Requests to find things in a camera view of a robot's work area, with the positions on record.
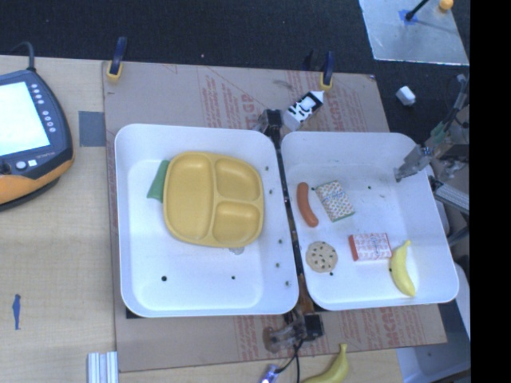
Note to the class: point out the small white block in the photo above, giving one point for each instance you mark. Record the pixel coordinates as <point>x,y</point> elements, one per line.
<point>405,95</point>

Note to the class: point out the black and white milk carton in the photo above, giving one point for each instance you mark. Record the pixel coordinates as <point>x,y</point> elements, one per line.
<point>302,109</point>

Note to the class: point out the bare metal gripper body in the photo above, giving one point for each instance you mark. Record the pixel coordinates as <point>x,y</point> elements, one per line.
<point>453,154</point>

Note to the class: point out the brown chocolate chip biscuit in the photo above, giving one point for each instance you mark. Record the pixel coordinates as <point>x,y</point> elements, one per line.
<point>321,257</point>

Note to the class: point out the orange and white carton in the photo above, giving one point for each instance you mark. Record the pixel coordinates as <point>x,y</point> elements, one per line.
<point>370,247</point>

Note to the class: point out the small orange ball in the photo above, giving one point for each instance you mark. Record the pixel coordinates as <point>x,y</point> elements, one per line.
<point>446,3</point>

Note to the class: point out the orange sausage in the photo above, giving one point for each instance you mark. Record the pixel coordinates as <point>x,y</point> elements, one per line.
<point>306,208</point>

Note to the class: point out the yellow divided plate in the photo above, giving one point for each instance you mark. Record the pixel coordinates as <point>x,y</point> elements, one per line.
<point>187,198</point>

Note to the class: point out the yellow banana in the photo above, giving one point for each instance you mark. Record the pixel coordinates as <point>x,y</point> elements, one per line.
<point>401,271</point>
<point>333,371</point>

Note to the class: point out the green flat piece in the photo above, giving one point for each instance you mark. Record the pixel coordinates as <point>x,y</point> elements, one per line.
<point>156,186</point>

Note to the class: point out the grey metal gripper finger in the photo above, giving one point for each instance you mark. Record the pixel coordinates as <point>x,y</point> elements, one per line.
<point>411,162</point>

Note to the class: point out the brown cardboard board red print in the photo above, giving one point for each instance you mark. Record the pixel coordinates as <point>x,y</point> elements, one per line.
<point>167,94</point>

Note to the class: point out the thin black rod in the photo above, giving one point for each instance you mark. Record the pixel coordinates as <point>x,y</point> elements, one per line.
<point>288,210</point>

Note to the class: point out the white plastic tray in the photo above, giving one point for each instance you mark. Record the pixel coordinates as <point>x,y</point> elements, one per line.
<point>371,285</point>
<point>191,281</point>

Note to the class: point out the orange and green patterned packet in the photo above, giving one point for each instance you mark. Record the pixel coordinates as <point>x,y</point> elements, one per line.
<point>334,200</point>

